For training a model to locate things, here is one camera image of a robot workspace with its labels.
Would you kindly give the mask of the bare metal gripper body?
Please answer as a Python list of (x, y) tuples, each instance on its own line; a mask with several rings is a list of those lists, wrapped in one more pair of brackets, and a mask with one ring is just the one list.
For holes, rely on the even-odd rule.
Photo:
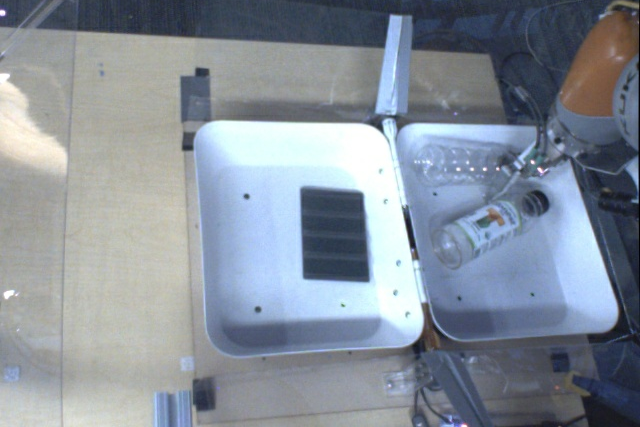
[(565, 140), (545, 125), (538, 125), (534, 140), (519, 154), (521, 176), (546, 176), (552, 168), (562, 164), (569, 156)]

